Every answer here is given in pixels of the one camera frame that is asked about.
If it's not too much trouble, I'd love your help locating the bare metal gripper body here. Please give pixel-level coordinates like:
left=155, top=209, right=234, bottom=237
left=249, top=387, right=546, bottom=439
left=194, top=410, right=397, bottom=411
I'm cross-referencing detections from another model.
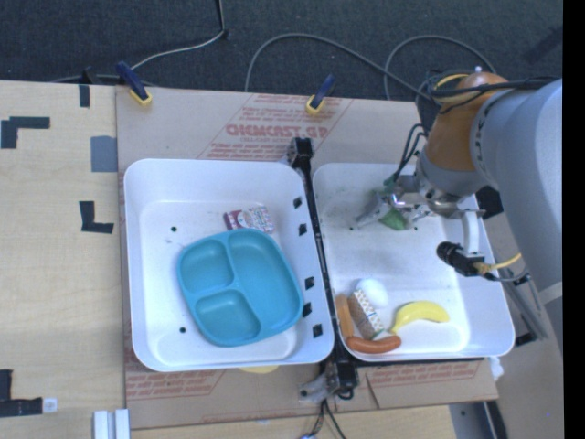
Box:
left=388, top=175, right=486, bottom=220

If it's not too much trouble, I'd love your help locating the black block with thin wires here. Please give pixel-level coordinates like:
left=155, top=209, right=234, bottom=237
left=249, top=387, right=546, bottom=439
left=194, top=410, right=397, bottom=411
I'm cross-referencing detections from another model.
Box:
left=287, top=136, right=317, bottom=170
left=324, top=359, right=359, bottom=400

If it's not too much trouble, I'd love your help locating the orange sausage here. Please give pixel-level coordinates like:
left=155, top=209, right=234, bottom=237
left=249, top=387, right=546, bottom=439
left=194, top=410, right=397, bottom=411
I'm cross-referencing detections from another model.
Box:
left=345, top=334, right=403, bottom=356
left=334, top=293, right=356, bottom=338

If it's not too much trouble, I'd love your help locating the blue divided plate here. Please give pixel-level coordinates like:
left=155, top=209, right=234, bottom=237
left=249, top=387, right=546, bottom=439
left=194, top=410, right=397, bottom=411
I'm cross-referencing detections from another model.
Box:
left=175, top=227, right=305, bottom=348

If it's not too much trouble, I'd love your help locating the black cylinder on white bracket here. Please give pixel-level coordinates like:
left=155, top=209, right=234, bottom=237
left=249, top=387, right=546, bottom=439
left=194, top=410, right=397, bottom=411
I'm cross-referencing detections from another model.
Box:
left=436, top=209, right=487, bottom=278

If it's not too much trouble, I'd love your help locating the yellow banana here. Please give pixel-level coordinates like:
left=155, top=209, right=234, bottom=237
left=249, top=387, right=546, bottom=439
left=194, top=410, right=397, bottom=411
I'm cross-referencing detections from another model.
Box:
left=388, top=300, right=452, bottom=336

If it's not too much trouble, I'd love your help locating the brown cardboard board, red print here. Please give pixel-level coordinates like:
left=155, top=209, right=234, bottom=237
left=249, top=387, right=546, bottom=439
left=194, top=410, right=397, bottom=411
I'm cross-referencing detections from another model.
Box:
left=113, top=84, right=500, bottom=430

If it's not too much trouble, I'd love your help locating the yellow flat object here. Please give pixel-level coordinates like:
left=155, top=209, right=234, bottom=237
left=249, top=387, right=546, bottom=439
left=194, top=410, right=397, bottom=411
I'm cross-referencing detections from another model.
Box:
left=237, top=363, right=281, bottom=375

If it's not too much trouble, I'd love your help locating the green toy vegetable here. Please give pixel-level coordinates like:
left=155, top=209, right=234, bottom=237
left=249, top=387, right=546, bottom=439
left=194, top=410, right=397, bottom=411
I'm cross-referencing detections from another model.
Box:
left=378, top=207, right=409, bottom=232

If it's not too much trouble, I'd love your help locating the white plastic tray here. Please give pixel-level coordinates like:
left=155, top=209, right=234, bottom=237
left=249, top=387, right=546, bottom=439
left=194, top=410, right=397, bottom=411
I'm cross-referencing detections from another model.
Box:
left=122, top=157, right=336, bottom=373
left=312, top=162, right=517, bottom=363

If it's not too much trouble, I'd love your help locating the white egg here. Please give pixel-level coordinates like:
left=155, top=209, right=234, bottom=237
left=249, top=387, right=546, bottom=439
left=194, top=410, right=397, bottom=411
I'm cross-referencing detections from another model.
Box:
left=355, top=277, right=390, bottom=308

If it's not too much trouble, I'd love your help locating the pink and white packet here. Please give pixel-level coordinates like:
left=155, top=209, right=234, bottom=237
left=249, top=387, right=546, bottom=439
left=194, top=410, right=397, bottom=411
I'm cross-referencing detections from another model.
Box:
left=222, top=204, right=277, bottom=235

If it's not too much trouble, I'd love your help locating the thin black and white rod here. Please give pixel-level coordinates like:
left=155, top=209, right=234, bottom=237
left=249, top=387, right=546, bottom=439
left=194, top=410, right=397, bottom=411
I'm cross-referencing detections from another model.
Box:
left=299, top=165, right=345, bottom=404

